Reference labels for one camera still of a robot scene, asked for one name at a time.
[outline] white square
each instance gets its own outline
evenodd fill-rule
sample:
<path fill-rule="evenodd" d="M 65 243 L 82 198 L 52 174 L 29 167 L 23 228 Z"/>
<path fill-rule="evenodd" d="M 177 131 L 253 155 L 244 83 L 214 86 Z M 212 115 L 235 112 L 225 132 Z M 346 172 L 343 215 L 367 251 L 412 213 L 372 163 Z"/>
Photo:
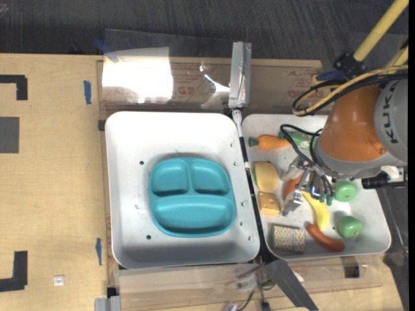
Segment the white square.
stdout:
<path fill-rule="evenodd" d="M 54 275 L 53 285 L 54 286 L 63 286 L 65 284 L 65 275 Z"/>

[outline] wooden surface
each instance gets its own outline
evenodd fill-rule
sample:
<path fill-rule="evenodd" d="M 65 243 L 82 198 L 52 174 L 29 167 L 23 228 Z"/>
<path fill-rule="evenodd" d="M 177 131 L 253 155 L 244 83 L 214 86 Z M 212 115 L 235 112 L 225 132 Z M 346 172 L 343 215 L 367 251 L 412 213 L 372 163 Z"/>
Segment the wooden surface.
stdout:
<path fill-rule="evenodd" d="M 93 310 L 108 282 L 101 138 L 97 129 L 100 56 L 0 54 L 0 74 L 29 81 L 29 100 L 0 84 L 0 116 L 20 118 L 19 154 L 0 154 L 0 278 L 13 252 L 28 251 L 28 285 L 0 293 L 0 310 Z M 83 81 L 91 82 L 87 105 Z M 102 244 L 102 266 L 95 244 Z M 390 270 L 373 288 L 311 294 L 320 310 L 402 310 Z M 65 275 L 64 286 L 53 276 Z M 292 308 L 286 297 L 273 310 Z M 176 311 L 223 310 L 223 304 Z M 245 310 L 260 310 L 252 301 Z"/>

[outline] blue toy plate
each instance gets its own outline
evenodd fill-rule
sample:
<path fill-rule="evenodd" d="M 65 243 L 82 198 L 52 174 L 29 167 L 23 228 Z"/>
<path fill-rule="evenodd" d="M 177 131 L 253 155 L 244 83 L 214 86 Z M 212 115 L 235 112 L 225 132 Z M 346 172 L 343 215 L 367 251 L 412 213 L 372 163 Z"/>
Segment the blue toy plate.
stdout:
<path fill-rule="evenodd" d="M 150 173 L 150 210 L 158 229 L 177 237 L 224 233 L 235 220 L 235 200 L 226 171 L 200 158 L 160 161 Z"/>

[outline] green toy vegetable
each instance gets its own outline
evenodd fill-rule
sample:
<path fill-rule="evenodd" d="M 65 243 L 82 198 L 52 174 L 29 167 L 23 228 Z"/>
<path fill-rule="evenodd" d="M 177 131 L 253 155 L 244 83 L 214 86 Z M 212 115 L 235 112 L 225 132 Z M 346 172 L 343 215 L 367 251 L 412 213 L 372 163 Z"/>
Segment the green toy vegetable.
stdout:
<path fill-rule="evenodd" d="M 339 202 L 350 202 L 356 195 L 356 186 L 352 182 L 339 181 L 336 183 L 335 199 Z"/>
<path fill-rule="evenodd" d="M 358 236 L 363 228 L 363 224 L 359 219 L 350 215 L 343 216 L 338 221 L 338 233 L 343 238 L 353 238 Z"/>

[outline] gray square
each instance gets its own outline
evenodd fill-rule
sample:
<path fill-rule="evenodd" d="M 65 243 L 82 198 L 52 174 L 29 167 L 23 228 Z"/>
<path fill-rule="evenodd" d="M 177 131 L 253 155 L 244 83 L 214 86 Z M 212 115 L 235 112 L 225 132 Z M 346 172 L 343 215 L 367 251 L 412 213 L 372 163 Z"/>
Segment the gray square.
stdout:
<path fill-rule="evenodd" d="M 0 153 L 19 153 L 19 117 L 0 117 Z"/>

